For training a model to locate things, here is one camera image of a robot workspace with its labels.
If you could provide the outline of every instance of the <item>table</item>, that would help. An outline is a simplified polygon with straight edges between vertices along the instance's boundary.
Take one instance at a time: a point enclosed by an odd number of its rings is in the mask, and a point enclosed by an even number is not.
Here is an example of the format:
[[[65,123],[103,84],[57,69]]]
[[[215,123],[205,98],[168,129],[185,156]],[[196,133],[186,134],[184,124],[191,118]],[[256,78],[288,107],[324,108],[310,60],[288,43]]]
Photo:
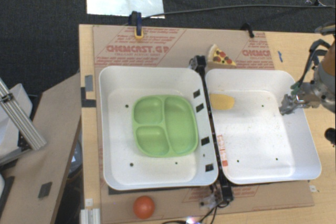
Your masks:
[[[209,30],[211,33],[222,30]],[[302,75],[307,61],[308,49],[312,42],[321,38],[318,34],[304,33],[277,33],[265,32],[269,50],[275,69],[290,73],[295,80]],[[93,26],[80,25],[80,70],[81,87],[86,86],[86,79],[95,75]],[[332,43],[333,38],[327,36],[325,41]],[[96,99],[96,89],[82,92],[86,101]],[[335,174],[335,148],[324,138],[327,128],[335,127],[335,115],[326,109],[306,109],[306,117],[311,133],[319,153],[322,164],[322,173],[319,178],[312,180],[310,185],[316,188],[313,193],[315,206],[304,208],[290,208],[281,210],[267,210],[258,212],[245,212],[239,214],[218,215],[214,223],[332,223],[336,206],[336,174]],[[100,178],[99,178],[99,152],[97,142],[97,111],[95,107],[86,105],[82,107],[83,130],[83,170],[84,170],[84,196],[86,208],[100,208]],[[147,221],[145,223],[162,223],[163,220]]]

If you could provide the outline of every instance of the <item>tomato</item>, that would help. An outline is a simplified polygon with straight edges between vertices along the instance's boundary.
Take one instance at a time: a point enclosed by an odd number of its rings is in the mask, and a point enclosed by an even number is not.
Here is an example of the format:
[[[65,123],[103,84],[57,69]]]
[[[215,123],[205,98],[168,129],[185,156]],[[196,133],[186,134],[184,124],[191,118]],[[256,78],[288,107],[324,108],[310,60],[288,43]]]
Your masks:
[[[133,204],[133,211],[138,218],[146,219],[153,215],[155,204],[148,196],[137,198]]]

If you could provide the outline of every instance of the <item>dark floor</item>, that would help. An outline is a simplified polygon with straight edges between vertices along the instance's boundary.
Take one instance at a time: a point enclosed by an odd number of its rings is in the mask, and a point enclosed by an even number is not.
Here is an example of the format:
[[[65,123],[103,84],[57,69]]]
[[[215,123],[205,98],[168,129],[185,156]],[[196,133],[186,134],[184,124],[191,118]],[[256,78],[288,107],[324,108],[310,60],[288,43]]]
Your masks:
[[[165,12],[240,4],[306,5],[308,0],[163,0]],[[335,0],[321,0],[335,6]],[[335,9],[253,7],[149,19],[146,26],[313,32]],[[79,24],[125,24],[125,17],[86,14],[86,0],[0,0],[0,77],[38,94],[79,69]]]

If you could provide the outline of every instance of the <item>green plate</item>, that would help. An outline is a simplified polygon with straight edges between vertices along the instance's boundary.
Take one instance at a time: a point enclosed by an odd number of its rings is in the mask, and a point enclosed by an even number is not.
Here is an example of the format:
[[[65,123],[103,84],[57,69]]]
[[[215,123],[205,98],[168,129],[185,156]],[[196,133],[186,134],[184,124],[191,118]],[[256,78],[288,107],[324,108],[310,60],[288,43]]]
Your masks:
[[[132,111],[138,148],[151,157],[183,156],[198,145],[198,131],[190,103],[177,95],[138,99]]]

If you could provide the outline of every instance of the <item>pizza slice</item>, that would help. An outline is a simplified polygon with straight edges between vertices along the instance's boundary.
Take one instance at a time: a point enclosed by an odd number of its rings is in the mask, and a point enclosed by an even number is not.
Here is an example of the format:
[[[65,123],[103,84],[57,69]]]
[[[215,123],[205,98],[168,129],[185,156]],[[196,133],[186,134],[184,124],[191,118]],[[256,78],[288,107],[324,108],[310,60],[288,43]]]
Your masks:
[[[236,68],[236,63],[230,57],[213,44],[209,50],[207,64],[210,68]]]

